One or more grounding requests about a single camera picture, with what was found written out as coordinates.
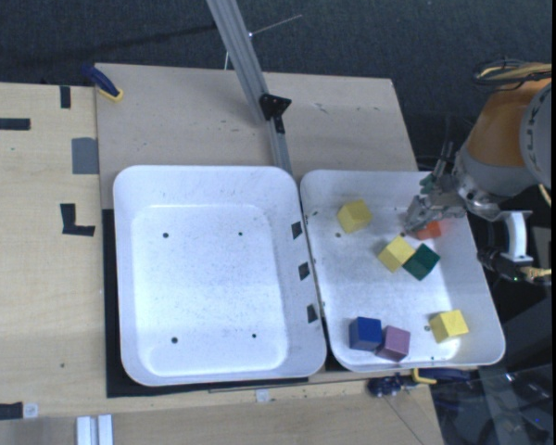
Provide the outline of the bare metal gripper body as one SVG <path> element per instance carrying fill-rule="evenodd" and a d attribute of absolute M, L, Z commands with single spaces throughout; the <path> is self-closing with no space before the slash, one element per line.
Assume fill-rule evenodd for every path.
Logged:
<path fill-rule="evenodd" d="M 481 189 L 470 175 L 429 173 L 420 181 L 422 222 L 441 213 L 444 219 L 460 218 L 467 212 L 495 221 L 501 212 L 499 198 Z"/>

